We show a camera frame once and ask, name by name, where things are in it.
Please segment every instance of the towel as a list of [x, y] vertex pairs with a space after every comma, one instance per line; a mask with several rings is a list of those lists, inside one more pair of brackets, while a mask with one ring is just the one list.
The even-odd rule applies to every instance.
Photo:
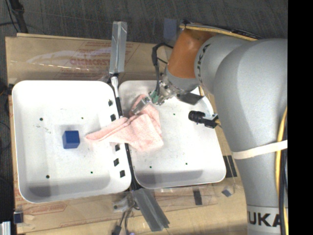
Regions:
[[[140, 95], [132, 109], [145, 97]], [[107, 127], [86, 135], [86, 138], [90, 141], [128, 143], [137, 151], [152, 151], [164, 145], [158, 111], [153, 105], [148, 104], [137, 115], [130, 111], [129, 116], [113, 121]]]

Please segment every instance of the white band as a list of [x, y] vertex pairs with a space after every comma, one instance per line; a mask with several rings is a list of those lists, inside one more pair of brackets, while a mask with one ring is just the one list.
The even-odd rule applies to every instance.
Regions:
[[288, 140], [269, 143], [246, 151], [232, 152], [234, 159], [248, 159], [258, 155], [284, 150], [288, 147]]

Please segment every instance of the dark floor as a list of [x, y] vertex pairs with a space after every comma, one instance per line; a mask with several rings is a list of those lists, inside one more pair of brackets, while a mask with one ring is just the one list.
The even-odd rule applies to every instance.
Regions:
[[[130, 42], [164, 41], [164, 25], [189, 19], [250, 31], [265, 38], [288, 37], [288, 0], [20, 0], [30, 33], [111, 39], [112, 22], [128, 23]], [[0, 81], [7, 83], [5, 36], [14, 36], [5, 0], [0, 0]], [[7, 96], [0, 96], [0, 223], [12, 187]]]

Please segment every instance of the blue cube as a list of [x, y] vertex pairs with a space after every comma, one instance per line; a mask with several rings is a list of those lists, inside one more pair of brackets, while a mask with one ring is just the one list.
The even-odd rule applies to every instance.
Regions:
[[74, 149], [79, 146], [79, 132], [78, 131], [65, 131], [63, 136], [63, 148]]

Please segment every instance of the hole in tray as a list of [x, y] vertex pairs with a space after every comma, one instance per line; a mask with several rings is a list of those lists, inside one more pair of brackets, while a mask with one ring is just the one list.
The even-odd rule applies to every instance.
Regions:
[[119, 176], [120, 176], [121, 178], [124, 177], [124, 176], [125, 176], [125, 171], [124, 171], [124, 170], [120, 171], [120, 172], [119, 172]]
[[119, 164], [119, 160], [118, 159], [115, 159], [113, 162], [114, 162], [114, 166], [117, 166]]
[[112, 122], [113, 122], [114, 120], [116, 120], [115, 114], [112, 114], [112, 115], [110, 116], [110, 118], [111, 118], [111, 121], [112, 121]]

